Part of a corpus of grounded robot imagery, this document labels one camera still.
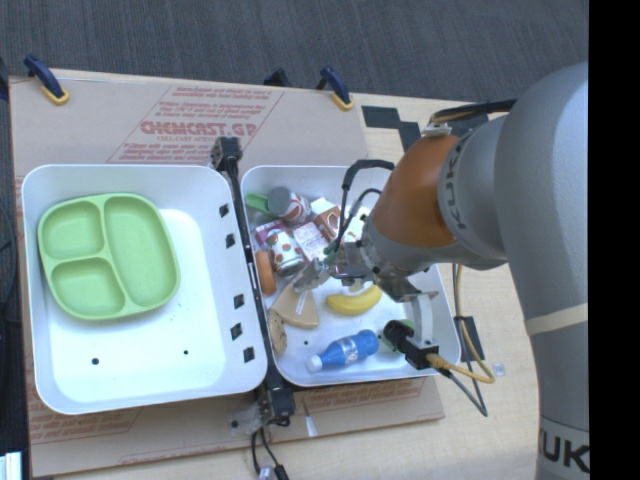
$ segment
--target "white tray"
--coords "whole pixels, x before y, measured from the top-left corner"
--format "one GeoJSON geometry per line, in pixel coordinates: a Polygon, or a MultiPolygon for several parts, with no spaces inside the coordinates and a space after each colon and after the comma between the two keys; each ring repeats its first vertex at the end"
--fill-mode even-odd
{"type": "Polygon", "coordinates": [[[22,204],[35,382],[51,409],[98,412],[241,393],[262,382],[266,351],[231,192],[217,172],[199,166],[47,165],[25,178],[22,204]],[[37,225],[56,203],[107,192],[137,193],[158,207],[174,242],[181,284],[168,303],[147,313],[80,320],[53,299],[39,259],[37,225]],[[229,248],[227,236],[235,240],[229,248]],[[238,308],[237,296],[243,298],[238,308]],[[240,328],[234,339],[232,329],[240,328]]]}
{"type": "MultiPolygon", "coordinates": [[[[284,185],[310,201],[324,197],[339,205],[342,200],[342,180],[347,167],[309,167],[309,166],[259,166],[249,170],[242,179],[242,193],[266,194],[274,187],[284,185]]],[[[389,176],[383,169],[366,169],[360,171],[351,186],[348,204],[367,188],[382,189],[389,176]]],[[[367,196],[363,206],[371,208],[375,196],[367,196]]],[[[246,207],[250,229],[272,220],[271,217],[246,207]]],[[[453,324],[447,296],[437,268],[411,277],[411,282],[423,291],[437,292],[432,300],[434,338],[439,353],[447,361],[457,364],[460,361],[460,344],[453,324]]],[[[276,276],[278,291],[265,297],[265,308],[277,298],[287,279],[276,276]]],[[[434,375],[432,369],[416,370],[407,363],[404,355],[393,352],[383,343],[379,351],[363,361],[352,363],[342,368],[329,368],[311,373],[306,367],[309,356],[323,352],[327,345],[335,339],[355,334],[362,329],[371,329],[382,334],[382,329],[389,320],[411,319],[410,304],[399,304],[383,294],[383,298],[371,310],[360,316],[349,317],[332,311],[324,302],[325,297],[341,290],[338,280],[330,279],[312,291],[318,307],[320,324],[314,329],[302,329],[285,324],[287,348],[278,355],[274,351],[276,365],[284,378],[301,387],[314,387],[332,384],[346,384],[365,381],[381,381],[408,377],[434,375]]]]}

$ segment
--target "white bottle cap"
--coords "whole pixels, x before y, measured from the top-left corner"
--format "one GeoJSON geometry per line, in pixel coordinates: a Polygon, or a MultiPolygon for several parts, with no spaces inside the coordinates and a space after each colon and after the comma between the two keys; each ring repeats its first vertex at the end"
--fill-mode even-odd
{"type": "Polygon", "coordinates": [[[322,370],[322,360],[320,356],[315,355],[307,359],[307,368],[310,372],[319,372],[322,370]]]}

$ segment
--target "can lid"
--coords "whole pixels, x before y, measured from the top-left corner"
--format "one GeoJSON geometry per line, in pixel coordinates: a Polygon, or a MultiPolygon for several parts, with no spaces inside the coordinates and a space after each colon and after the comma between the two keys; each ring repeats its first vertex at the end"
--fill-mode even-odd
{"type": "Polygon", "coordinates": [[[286,213],[291,203],[291,192],[287,187],[276,187],[267,195],[267,208],[278,216],[286,213]]]}
{"type": "Polygon", "coordinates": [[[319,372],[322,370],[322,360],[320,356],[314,355],[307,359],[307,368],[310,372],[319,372]]]}

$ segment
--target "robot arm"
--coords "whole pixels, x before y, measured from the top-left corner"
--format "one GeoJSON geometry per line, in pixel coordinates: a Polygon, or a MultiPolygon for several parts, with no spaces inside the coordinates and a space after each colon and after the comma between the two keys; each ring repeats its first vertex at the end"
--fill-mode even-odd
{"type": "Polygon", "coordinates": [[[337,259],[343,278],[352,267],[363,277],[364,265],[412,304],[420,293],[407,277],[433,264],[509,263],[538,374],[545,480],[590,475],[587,110],[584,63],[464,137],[426,134],[390,175],[361,241],[337,259]]]}

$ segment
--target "white band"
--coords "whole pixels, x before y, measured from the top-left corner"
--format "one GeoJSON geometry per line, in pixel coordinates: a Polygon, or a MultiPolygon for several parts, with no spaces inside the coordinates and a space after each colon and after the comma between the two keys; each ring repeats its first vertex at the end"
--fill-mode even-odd
{"type": "Polygon", "coordinates": [[[524,325],[527,334],[533,336],[543,332],[557,331],[570,325],[580,324],[589,320],[588,302],[573,306],[572,308],[561,309],[555,313],[538,316],[525,321],[524,325]]]}

